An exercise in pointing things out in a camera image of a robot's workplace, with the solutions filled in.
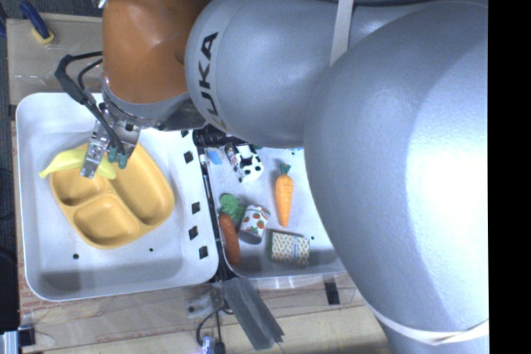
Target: small box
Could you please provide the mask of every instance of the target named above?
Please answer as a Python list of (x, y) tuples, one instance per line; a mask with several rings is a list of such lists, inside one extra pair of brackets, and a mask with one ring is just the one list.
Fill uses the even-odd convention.
[(309, 262), (309, 239), (279, 231), (269, 232), (269, 259), (305, 267)]

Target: yellow divided plate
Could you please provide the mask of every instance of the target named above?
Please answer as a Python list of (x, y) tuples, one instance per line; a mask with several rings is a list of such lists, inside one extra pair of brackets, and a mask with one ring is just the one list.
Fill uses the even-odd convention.
[(137, 240), (163, 224), (175, 206), (166, 177), (140, 144), (124, 170), (113, 165), (114, 180), (82, 177), (79, 168), (50, 175), (51, 191), (72, 227), (101, 249)]

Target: blue object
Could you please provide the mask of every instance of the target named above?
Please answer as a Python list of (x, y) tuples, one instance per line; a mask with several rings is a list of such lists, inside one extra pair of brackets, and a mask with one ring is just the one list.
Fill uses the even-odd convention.
[(29, 3), (27, 0), (23, 0), (20, 2), (20, 10), (24, 14), (24, 17), (32, 22), (33, 27), (43, 39), (50, 37), (50, 32), (42, 20), (41, 14), (35, 9), (35, 7), (33, 7), (31, 3)]
[(217, 154), (217, 151), (212, 151), (212, 150), (208, 149), (207, 153), (208, 153), (208, 157), (210, 158), (210, 160), (214, 164), (216, 164), (216, 165), (222, 164), (222, 159), (219, 158), (219, 155)]

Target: kuka logo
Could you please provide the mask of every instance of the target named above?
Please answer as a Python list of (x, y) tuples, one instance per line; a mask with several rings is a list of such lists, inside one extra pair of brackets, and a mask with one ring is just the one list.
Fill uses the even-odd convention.
[(217, 32), (212, 33), (210, 36), (206, 36), (201, 45), (201, 53), (207, 58), (208, 63), (207, 67), (203, 68), (201, 63), (201, 58), (199, 59), (199, 75), (201, 78), (199, 79), (199, 85), (203, 88), (201, 91), (201, 96), (205, 99), (205, 102), (207, 102), (207, 112), (210, 114), (213, 121), (216, 122), (218, 126), (221, 126), (223, 129), (225, 128), (225, 123), (222, 119), (219, 118), (219, 113), (217, 112), (217, 106), (216, 102), (214, 101), (212, 97), (212, 90), (210, 86), (210, 82), (208, 81), (208, 75), (210, 74), (210, 60), (211, 60), (211, 50), (212, 50), (212, 44), (214, 40), (216, 40)]

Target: white tray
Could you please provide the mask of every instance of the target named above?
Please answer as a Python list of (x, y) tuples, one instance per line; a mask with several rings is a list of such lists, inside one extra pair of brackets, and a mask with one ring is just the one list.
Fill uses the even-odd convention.
[[(48, 179), (37, 175), (58, 152), (88, 142), (94, 117), (66, 94), (38, 93), (20, 102), (16, 120), (24, 261), (36, 295), (62, 301), (136, 293), (201, 284), (216, 273), (219, 257), (191, 132), (141, 133), (139, 142), (174, 191), (175, 208), (135, 242), (100, 250), (77, 235)], [(183, 156), (188, 151), (190, 163)], [(197, 236), (191, 239), (193, 227)], [(200, 250), (207, 256), (200, 258)]]
[[(222, 160), (221, 164), (208, 161), (208, 174), (212, 184), (212, 196), (217, 212), (221, 210), (220, 198), (230, 193), (238, 198), (241, 204), (262, 205), (271, 212), (260, 244), (252, 245), (240, 240), (241, 262), (232, 266), (235, 274), (249, 279), (278, 279), (278, 284), (285, 285), (286, 277), (294, 279), (298, 286), (301, 278), (310, 275), (345, 273), (346, 270), (339, 259), (332, 242), (323, 226), (314, 204), (306, 176), (304, 150), (262, 148), (256, 153), (260, 157), (264, 172), (256, 180), (239, 183), (231, 164), (222, 149), (209, 148)], [(288, 227), (279, 224), (275, 207), (275, 180), (280, 174), (280, 165), (285, 162), (291, 165), (289, 175), (294, 180), (295, 190), (292, 199), (290, 221)], [(268, 259), (267, 232), (278, 230), (309, 239), (309, 265), (299, 267), (294, 264), (283, 264)]]

